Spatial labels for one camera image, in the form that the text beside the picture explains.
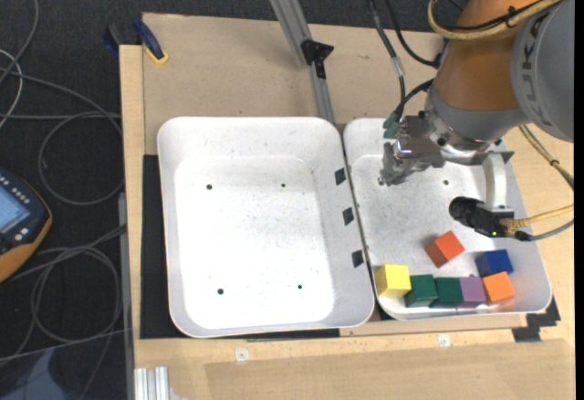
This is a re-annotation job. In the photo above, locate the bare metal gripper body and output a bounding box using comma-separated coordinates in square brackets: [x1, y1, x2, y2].
[393, 113, 495, 168]

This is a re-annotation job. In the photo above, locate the white plastic tray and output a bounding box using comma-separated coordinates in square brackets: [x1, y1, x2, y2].
[341, 116, 554, 322]
[156, 115, 377, 340]

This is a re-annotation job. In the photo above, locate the red-orange cube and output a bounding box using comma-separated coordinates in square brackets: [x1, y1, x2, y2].
[423, 230, 466, 268]

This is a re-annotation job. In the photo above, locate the yellow cube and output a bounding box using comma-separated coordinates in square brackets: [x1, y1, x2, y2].
[374, 263, 412, 300]

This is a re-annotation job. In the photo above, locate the green cube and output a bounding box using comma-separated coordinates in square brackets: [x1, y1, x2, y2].
[402, 273, 440, 309]
[434, 277, 464, 306]

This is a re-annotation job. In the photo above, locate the blue cube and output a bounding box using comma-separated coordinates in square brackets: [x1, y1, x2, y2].
[474, 248, 515, 278]

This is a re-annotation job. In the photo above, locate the purple cube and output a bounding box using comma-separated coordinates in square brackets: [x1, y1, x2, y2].
[457, 276, 487, 306]

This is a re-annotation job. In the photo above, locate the orange cube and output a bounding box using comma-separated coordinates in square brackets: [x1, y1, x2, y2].
[482, 270, 516, 303]

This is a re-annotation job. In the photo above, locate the brown cardboard board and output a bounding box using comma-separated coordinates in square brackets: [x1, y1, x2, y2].
[141, 12, 576, 338]

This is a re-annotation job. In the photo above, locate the black cylinder on white bracket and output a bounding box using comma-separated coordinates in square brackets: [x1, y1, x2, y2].
[448, 150, 517, 238]

